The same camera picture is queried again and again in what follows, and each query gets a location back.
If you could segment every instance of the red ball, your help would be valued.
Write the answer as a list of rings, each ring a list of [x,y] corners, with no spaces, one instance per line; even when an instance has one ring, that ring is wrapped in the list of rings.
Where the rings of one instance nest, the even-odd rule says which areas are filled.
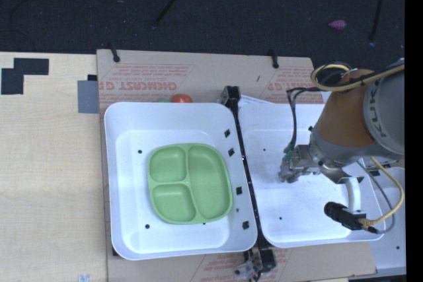
[[[171,102],[192,102],[192,99],[186,94],[175,94],[172,96]]]

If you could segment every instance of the black floor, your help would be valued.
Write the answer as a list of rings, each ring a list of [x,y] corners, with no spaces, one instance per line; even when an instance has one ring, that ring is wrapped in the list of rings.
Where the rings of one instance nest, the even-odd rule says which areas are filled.
[[[0,50],[310,57],[380,69],[404,57],[405,0],[0,0]],[[152,22],[159,21],[157,28]],[[328,26],[345,20],[343,30]],[[369,35],[374,33],[374,41]]]

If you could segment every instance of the wooden surface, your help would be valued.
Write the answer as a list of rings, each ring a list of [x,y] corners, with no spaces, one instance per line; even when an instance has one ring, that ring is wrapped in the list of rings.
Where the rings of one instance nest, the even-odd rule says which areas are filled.
[[[80,114],[77,81],[95,55],[0,53],[50,59],[0,95],[0,281],[107,280],[98,114]]]

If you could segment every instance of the green plate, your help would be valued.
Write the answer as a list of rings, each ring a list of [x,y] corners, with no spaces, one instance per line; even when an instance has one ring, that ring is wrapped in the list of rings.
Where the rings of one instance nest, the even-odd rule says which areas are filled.
[[[220,152],[202,143],[156,148],[148,158],[153,208],[168,223],[216,221],[232,208],[231,181]]]

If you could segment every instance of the yellow cable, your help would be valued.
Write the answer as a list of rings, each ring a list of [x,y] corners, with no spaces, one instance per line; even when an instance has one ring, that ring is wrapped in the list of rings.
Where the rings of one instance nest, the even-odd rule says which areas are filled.
[[[403,190],[403,187],[400,185],[400,183],[392,175],[388,173],[388,171],[379,163],[379,161],[377,161],[374,157],[370,157],[370,159],[376,164],[378,169],[382,170],[388,176],[388,178],[390,178],[395,183],[395,185],[398,187],[400,191],[400,197],[397,204],[394,206],[394,208],[392,208],[390,211],[388,211],[386,214],[382,215],[378,219],[375,219],[375,220],[358,219],[358,222],[360,222],[366,228],[372,225],[375,225],[376,223],[379,223],[387,219],[388,217],[390,217],[393,213],[395,213],[398,210],[398,208],[403,204],[403,201],[404,201],[404,190]]]
[[[319,89],[321,90],[325,90],[325,91],[331,91],[331,92],[336,92],[336,91],[344,91],[344,90],[350,90],[359,86],[362,86],[363,84],[366,83],[370,83],[376,79],[380,79],[382,77],[386,77],[387,75],[391,75],[393,73],[402,71],[404,69],[404,64],[401,64],[399,66],[396,66],[394,68],[388,69],[387,71],[378,73],[374,76],[368,77],[366,79],[363,79],[362,81],[357,81],[355,83],[347,83],[345,85],[340,85],[340,86],[324,86],[322,84],[319,84],[319,81],[317,80],[317,74],[319,74],[319,72],[322,69],[328,69],[328,68],[338,68],[338,69],[343,69],[345,71],[349,71],[350,69],[347,68],[347,66],[344,65],[338,65],[335,63],[331,63],[329,65],[323,65],[320,66],[318,68],[316,68],[312,73],[311,73],[311,82]]]

